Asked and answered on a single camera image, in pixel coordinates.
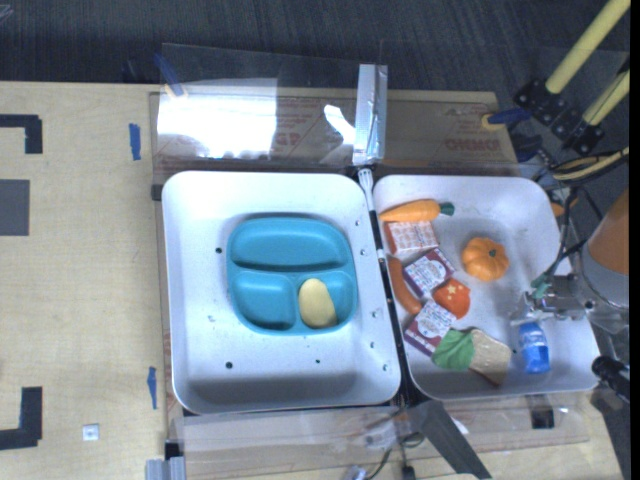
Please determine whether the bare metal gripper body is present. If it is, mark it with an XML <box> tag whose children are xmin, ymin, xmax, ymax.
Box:
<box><xmin>542</xmin><ymin>273</ymin><xmax>597</xmax><ymax>322</ymax></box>

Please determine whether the white plastic tray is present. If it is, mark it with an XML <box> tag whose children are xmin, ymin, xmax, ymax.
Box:
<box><xmin>372</xmin><ymin>173</ymin><xmax>602</xmax><ymax>403</ymax></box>
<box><xmin>160</xmin><ymin>169</ymin><xmax>403</xmax><ymax>416</ymax></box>

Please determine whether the blue plastic bottle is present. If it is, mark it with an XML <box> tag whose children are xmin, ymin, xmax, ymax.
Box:
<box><xmin>516</xmin><ymin>321</ymin><xmax>552</xmax><ymax>375</ymax></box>

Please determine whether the brown bread slice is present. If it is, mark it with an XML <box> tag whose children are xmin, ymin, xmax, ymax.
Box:
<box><xmin>468</xmin><ymin>328</ymin><xmax>514</xmax><ymax>387</ymax></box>

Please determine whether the orange pumpkin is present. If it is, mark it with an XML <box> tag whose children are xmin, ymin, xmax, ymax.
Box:
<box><xmin>460</xmin><ymin>236</ymin><xmax>511</xmax><ymax>283</ymax></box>

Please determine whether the green lettuce leaf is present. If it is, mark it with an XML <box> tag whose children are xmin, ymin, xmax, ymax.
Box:
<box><xmin>431</xmin><ymin>328</ymin><xmax>476</xmax><ymax>373</ymax></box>

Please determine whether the purple and white carton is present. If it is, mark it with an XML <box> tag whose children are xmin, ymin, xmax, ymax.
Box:
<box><xmin>402</xmin><ymin>299</ymin><xmax>459</xmax><ymax>358</ymax></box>
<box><xmin>402</xmin><ymin>247</ymin><xmax>457</xmax><ymax>300</ymax></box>

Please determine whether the orange sausage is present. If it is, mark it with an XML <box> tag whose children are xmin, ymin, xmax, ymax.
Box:
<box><xmin>387</xmin><ymin>256</ymin><xmax>424</xmax><ymax>316</ymax></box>

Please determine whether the orange and white carton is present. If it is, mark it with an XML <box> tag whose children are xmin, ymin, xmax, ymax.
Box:
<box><xmin>383</xmin><ymin>220</ymin><xmax>441</xmax><ymax>256</ymax></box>

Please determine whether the orange carrot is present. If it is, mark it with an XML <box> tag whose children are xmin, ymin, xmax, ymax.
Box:
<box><xmin>377</xmin><ymin>198</ymin><xmax>456</xmax><ymax>224</ymax></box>

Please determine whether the yellow potato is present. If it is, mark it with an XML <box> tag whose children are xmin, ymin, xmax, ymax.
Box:
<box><xmin>297</xmin><ymin>277</ymin><xmax>339</xmax><ymax>330</ymax></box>

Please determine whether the blue divided plate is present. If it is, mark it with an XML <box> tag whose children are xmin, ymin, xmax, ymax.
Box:
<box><xmin>225</xmin><ymin>215</ymin><xmax>359</xmax><ymax>337</ymax></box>

